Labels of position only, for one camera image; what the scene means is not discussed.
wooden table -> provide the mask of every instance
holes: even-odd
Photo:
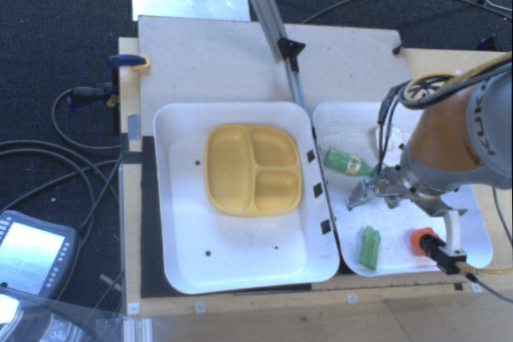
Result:
[[[138,54],[137,38],[121,38],[120,53]],[[412,77],[459,68],[468,70],[494,52],[403,49]],[[119,72],[121,131],[140,115],[140,73]],[[141,140],[128,142],[141,151]],[[366,278],[335,276],[307,292],[220,293],[208,296],[141,298],[141,165],[125,163],[122,253],[127,313],[152,317],[155,340],[505,340],[511,335],[510,304],[473,292],[462,276],[424,272]],[[491,189],[475,187],[494,248],[493,268],[511,266],[511,247],[495,211]],[[511,230],[511,190],[499,200]],[[483,282],[512,296],[513,275],[485,276]]]

green object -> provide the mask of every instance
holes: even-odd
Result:
[[[376,261],[378,261],[378,248],[381,237],[379,231],[367,226],[362,234],[362,249],[358,262],[370,269],[376,269]]]
[[[324,165],[347,175],[371,175],[374,169],[363,159],[344,151],[330,148],[324,158]]]

yellow divided plate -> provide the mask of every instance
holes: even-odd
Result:
[[[232,215],[279,215],[301,199],[301,161],[295,141],[282,130],[258,124],[224,124],[207,139],[207,194]]]

white tray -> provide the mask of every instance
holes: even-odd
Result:
[[[380,103],[322,103],[314,112],[313,121],[321,156],[330,147],[363,158],[369,165],[378,162],[375,130]],[[420,111],[398,106],[394,114],[394,144],[396,150],[387,153],[385,163],[396,164],[397,145],[408,141],[420,116]],[[383,199],[373,198],[367,204],[349,211],[345,201],[360,178],[344,175],[325,168],[329,201],[336,219],[344,261],[357,274],[380,276],[406,272],[436,271],[436,264],[427,257],[416,254],[410,246],[410,233],[416,229],[432,227],[440,238],[445,239],[442,218],[431,218],[410,201],[390,210]],[[467,262],[484,267],[493,254],[490,237],[471,186],[463,186],[457,193],[449,193],[442,199],[454,208],[467,208],[461,217],[462,249],[467,252]],[[358,262],[362,245],[362,232],[367,225],[378,229],[381,244],[378,264],[371,270]]]
[[[278,127],[296,140],[304,184],[294,210],[240,217],[210,204],[204,185],[205,143],[225,123]],[[317,158],[307,160],[315,145],[303,109],[287,102],[171,104],[157,112],[154,136],[164,269],[175,289],[197,294],[304,284],[336,273],[338,249],[333,230],[322,229],[329,208],[325,195],[313,192],[321,171]]]

black carpet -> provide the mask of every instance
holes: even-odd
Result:
[[[284,21],[302,22],[340,1],[277,3]],[[511,0],[491,1],[511,8]],[[511,21],[455,0],[358,0],[313,22],[395,29],[404,46],[421,48],[474,50],[481,39],[495,34],[500,50],[511,49]],[[117,52],[117,38],[136,35],[131,0],[0,0],[0,142],[37,139],[79,151],[94,163],[116,159],[117,150],[84,151],[63,142],[51,125],[50,108],[67,89],[110,81],[107,57]],[[82,143],[119,144],[115,113],[104,105],[70,113],[62,104],[57,119],[69,136]],[[14,146],[2,147],[2,152],[11,148]],[[103,168],[106,175],[111,168]],[[70,171],[61,160],[46,156],[18,152],[1,156],[0,207]],[[97,195],[103,183],[94,175],[91,182]],[[84,184],[75,178],[21,202],[15,209],[78,227],[90,207]],[[119,209],[112,193],[107,193],[63,300],[94,306],[107,288],[99,276],[103,273],[115,278],[119,270]],[[115,309],[118,302],[119,294],[111,292],[100,306]]]

